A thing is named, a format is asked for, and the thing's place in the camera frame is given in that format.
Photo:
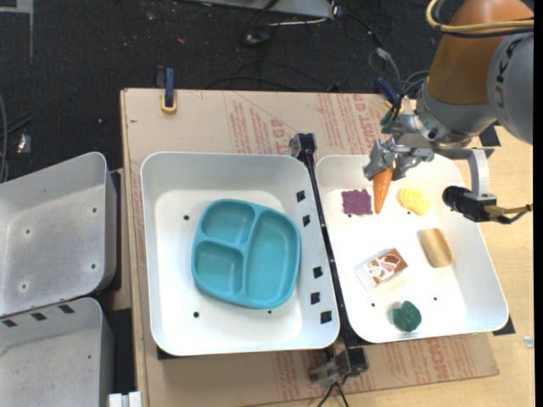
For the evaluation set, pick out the orange carrot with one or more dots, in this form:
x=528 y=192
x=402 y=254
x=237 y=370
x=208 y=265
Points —
x=381 y=189

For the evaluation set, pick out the green broccoli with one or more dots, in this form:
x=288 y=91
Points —
x=406 y=317

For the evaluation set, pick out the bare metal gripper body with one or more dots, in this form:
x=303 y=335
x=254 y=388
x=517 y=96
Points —
x=409 y=142

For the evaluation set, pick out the white plastic tray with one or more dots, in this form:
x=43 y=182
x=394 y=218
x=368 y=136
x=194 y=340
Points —
x=174 y=269
x=462 y=286

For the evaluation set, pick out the brown cardboard board red print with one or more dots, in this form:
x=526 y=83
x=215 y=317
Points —
x=237 y=117

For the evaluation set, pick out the yellow toy food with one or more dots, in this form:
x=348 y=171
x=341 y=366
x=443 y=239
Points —
x=413 y=202

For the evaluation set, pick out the blue divided plate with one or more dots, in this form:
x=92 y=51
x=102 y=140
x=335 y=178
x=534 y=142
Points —
x=263 y=257

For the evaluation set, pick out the purple grapes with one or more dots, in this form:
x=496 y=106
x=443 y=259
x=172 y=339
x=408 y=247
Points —
x=357 y=202

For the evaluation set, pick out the tan bread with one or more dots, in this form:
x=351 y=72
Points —
x=436 y=248

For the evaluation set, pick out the brown and white carton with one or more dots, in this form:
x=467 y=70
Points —
x=382 y=269

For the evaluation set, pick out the black cylinder on white bracket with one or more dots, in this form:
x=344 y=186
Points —
x=471 y=204

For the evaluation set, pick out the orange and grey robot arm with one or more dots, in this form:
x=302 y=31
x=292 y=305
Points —
x=464 y=66

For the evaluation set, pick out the thin black rod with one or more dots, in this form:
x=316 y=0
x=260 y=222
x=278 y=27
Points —
x=332 y=252

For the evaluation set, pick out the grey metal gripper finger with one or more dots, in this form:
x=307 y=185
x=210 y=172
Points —
x=377 y=161
x=404 y=165

